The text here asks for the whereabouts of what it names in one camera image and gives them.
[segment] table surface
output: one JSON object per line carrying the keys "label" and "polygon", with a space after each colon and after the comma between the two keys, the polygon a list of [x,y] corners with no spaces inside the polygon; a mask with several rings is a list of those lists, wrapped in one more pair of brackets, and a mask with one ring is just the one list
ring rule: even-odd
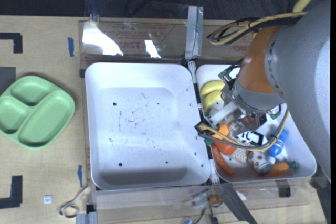
{"label": "table surface", "polygon": [[[0,16],[0,33],[21,33],[23,53],[13,53],[13,42],[0,40],[0,66],[16,67],[16,78],[28,74],[44,77],[66,90],[75,100],[76,110],[63,133],[43,150],[28,150],[0,135],[0,197],[10,195],[11,177],[23,176],[23,203],[18,208],[0,209],[1,223],[75,223],[58,213],[59,207],[80,192],[78,166],[83,167],[86,185],[86,152],[83,122],[82,84],[79,77],[79,22],[81,17]],[[68,38],[75,44],[74,56]],[[308,186],[309,204],[252,210],[259,223],[326,223],[316,191]],[[52,195],[52,204],[44,204]],[[85,211],[86,200],[78,205]],[[237,222],[230,212],[217,215],[219,223]],[[209,223],[203,218],[199,223]],[[181,219],[137,223],[180,223]]]}

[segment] green plate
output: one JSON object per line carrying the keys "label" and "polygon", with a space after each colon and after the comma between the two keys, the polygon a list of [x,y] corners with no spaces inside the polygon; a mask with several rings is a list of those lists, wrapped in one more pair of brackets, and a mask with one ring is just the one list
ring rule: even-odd
{"label": "green plate", "polygon": [[0,132],[33,150],[53,142],[73,113],[73,98],[60,87],[37,76],[25,76],[0,96]]}

